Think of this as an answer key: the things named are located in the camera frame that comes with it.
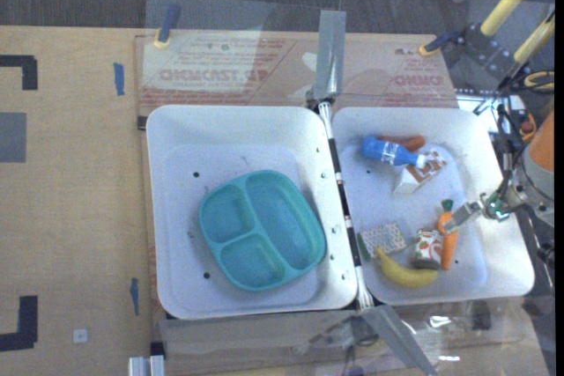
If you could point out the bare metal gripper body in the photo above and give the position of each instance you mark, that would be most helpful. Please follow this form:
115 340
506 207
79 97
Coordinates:
506 200

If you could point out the dull grey metal gripper finger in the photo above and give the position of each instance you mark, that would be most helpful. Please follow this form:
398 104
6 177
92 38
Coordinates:
462 216

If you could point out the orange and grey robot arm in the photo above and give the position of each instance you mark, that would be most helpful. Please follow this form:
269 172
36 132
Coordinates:
541 154

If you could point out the orange carrot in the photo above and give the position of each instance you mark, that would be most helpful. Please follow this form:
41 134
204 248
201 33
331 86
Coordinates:
448 248

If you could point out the white carton orange print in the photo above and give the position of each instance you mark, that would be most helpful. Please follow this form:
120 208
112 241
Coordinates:
420 178

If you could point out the white plastic tray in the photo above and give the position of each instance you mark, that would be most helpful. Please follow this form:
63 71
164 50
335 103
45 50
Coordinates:
484 277
185 132

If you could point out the patterned packet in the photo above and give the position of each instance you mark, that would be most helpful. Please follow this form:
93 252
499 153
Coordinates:
385 238

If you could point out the yellow banana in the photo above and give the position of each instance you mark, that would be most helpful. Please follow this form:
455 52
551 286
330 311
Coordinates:
405 276

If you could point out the orange sausage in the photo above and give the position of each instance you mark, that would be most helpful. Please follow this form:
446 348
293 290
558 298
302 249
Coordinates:
414 142

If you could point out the blue bottle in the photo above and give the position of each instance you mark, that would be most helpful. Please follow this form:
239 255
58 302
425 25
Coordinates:
388 152

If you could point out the green divided plate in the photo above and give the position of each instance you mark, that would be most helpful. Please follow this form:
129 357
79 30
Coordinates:
264 229

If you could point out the brown cardboard board red print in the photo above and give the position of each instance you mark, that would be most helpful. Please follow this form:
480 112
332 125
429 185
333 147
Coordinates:
273 66

